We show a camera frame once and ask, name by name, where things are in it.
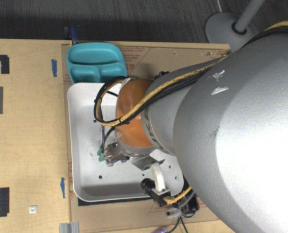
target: green connector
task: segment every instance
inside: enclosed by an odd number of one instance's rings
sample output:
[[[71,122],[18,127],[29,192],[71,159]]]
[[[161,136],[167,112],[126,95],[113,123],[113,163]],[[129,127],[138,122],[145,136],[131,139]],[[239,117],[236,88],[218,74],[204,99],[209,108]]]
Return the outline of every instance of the green connector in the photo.
[[[99,148],[99,150],[97,151],[97,153],[96,153],[96,154],[97,154],[98,156],[100,156],[100,155],[101,155],[101,153],[102,153],[102,148]]]
[[[100,156],[99,156],[99,161],[104,161],[105,160],[105,156],[104,156],[104,153],[101,153]]]

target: gray carpet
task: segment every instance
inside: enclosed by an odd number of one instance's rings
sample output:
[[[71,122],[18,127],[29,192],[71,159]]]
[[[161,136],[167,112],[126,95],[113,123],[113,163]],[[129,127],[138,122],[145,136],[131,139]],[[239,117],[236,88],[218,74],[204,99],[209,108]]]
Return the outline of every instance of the gray carpet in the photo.
[[[242,13],[250,0],[220,0]],[[0,38],[63,39],[75,25],[81,40],[206,42],[206,20],[217,0],[0,0]],[[288,0],[266,0],[253,22],[259,30],[288,20]]]

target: black cable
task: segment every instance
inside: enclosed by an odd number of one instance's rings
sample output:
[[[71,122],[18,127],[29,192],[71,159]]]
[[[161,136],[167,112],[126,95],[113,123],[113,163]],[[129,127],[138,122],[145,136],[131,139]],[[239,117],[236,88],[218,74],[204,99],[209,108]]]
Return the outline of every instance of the black cable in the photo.
[[[185,218],[191,218],[191,217],[193,217],[195,214],[196,214],[196,211],[194,211],[191,215],[183,214],[183,217],[185,217]]]
[[[115,97],[118,97],[118,95],[117,95],[116,93],[112,92],[112,91],[108,91],[107,93],[108,93],[108,94],[111,94],[111,95],[113,95],[113,96],[115,96]]]
[[[148,100],[146,103],[144,103],[136,112],[134,112],[132,115],[130,115],[125,121],[119,123],[117,126],[121,126],[124,124],[128,124],[132,119],[134,119],[139,113],[141,113],[143,110],[145,110],[146,108],[148,108],[150,105],[152,105],[153,103],[157,102],[158,100],[180,90],[183,89],[195,82],[197,82],[199,80],[199,78],[204,75],[207,70],[204,70],[203,72],[195,75],[195,76],[191,76],[191,77],[187,77],[177,83],[174,83],[164,89],[162,89],[158,94],[156,94],[155,96],[153,96],[150,100]]]
[[[172,204],[172,207],[179,209],[179,207],[176,203]]]
[[[250,39],[247,43],[245,43],[242,48],[244,48],[245,46],[251,44],[254,41],[257,41],[257,40],[259,40],[261,38],[264,38],[264,37],[266,37],[268,35],[275,34],[275,33],[287,33],[288,34],[288,26],[276,27],[276,28],[272,28],[272,29],[268,29],[268,30],[265,30],[263,32],[260,32],[259,34],[254,36],[252,39]]]
[[[144,109],[146,109],[147,107],[149,107],[151,104],[155,103],[156,101],[182,89],[182,88],[185,88],[195,82],[198,81],[198,79],[204,75],[207,71],[209,70],[206,69],[204,71],[202,71],[201,73],[198,73],[197,75],[195,76],[191,76],[191,77],[187,77],[183,80],[180,80],[172,85],[169,85],[167,87],[165,87],[164,89],[162,89],[158,94],[156,94],[155,96],[153,96],[150,100],[148,100],[146,103],[144,103],[135,113],[133,113],[132,115],[130,115],[125,121],[119,123],[116,125],[116,127],[118,126],[121,126],[121,125],[124,125],[124,124],[128,124],[132,119],[134,119],[139,113],[141,113]],[[101,89],[99,90],[98,92],[98,95],[96,97],[96,100],[95,102],[100,99],[100,96],[101,94],[103,93],[103,91],[109,87],[111,84],[113,84],[114,82],[118,81],[118,80],[121,80],[123,77],[116,77],[114,79],[111,79],[109,80],[107,83],[105,83],[103,85],[103,87],[101,87]],[[96,104],[94,106],[94,116],[96,118]],[[113,121],[116,121],[117,119],[113,119],[113,120],[110,120],[110,121],[106,121],[107,123],[109,122],[113,122]]]
[[[177,219],[175,226],[170,231],[168,231],[167,233],[173,232],[177,228],[179,221],[180,221],[180,218]]]
[[[101,149],[102,149],[102,153],[104,153],[104,148],[105,148],[105,127],[103,125],[101,125],[101,129],[102,129],[102,144],[101,144]]]
[[[102,149],[102,153],[104,153],[104,149],[105,149],[105,142],[107,140],[107,138],[110,136],[110,134],[115,130],[115,127],[111,127],[109,131],[107,131],[106,135],[104,135],[104,130],[102,129],[102,144],[101,144],[101,149]]]
[[[186,229],[186,226],[185,226],[185,224],[184,224],[184,222],[183,222],[182,217],[180,217],[180,219],[181,219],[181,221],[182,221],[182,225],[183,225],[183,227],[184,227],[184,229],[185,229],[185,232],[188,233],[188,230]]]

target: teal plastic container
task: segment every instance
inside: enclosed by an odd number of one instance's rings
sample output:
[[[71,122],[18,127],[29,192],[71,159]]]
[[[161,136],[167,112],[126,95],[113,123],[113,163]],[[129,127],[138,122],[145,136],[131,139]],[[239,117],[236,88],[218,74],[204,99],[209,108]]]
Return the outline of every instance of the teal plastic container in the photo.
[[[114,77],[127,76],[121,51],[110,43],[75,44],[68,50],[66,62],[73,83],[105,83]]]

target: cardboard surface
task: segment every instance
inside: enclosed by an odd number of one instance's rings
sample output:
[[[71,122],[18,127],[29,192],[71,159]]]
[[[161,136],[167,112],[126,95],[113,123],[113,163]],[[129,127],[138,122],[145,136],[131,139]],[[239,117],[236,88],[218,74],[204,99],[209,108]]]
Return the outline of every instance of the cardboard surface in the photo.
[[[174,224],[175,220],[166,218],[165,208],[152,200],[78,206],[72,190],[68,111],[64,106],[64,95],[71,86],[65,71],[69,43],[0,39],[0,54],[10,58],[10,74],[0,72],[0,188],[9,187],[10,191],[9,213],[0,217],[0,232],[59,232],[61,222],[71,221],[79,221],[83,233],[151,232],[160,225]],[[217,44],[114,44],[125,56],[128,73],[142,78],[229,52],[229,46]],[[32,205],[37,206],[37,213],[29,213]],[[202,203],[196,216],[185,222],[190,232],[231,232]]]
[[[9,187],[9,213],[0,233],[59,232],[70,222],[61,44],[64,41],[3,40],[10,58],[1,74],[0,187]],[[56,60],[57,77],[53,77]],[[29,206],[37,213],[29,214]]]
[[[182,43],[147,43],[147,42],[112,42],[122,51],[128,76],[136,78],[153,79],[160,71],[173,71],[179,68],[192,66],[198,63],[210,61],[224,54],[229,53],[229,46],[223,44],[182,44]],[[63,77],[64,77],[64,99],[67,101],[67,91],[72,85],[68,76],[66,65],[66,53],[70,48],[68,45],[62,46],[63,56]],[[69,131],[69,118],[67,103],[65,103],[65,118],[67,132],[69,183],[71,197],[72,221],[80,222],[80,232],[96,233],[110,232],[127,229],[138,229],[154,226],[175,224],[175,219],[166,217],[166,207],[158,207],[152,200],[118,202],[109,204],[98,204],[89,206],[79,206],[72,186],[72,159]],[[186,218],[184,222],[204,222],[213,221],[215,225],[221,223],[214,213],[200,201],[201,209],[193,218]],[[221,223],[221,230],[212,230],[210,224],[194,225],[194,230],[205,229],[203,232],[231,232],[231,230]]]

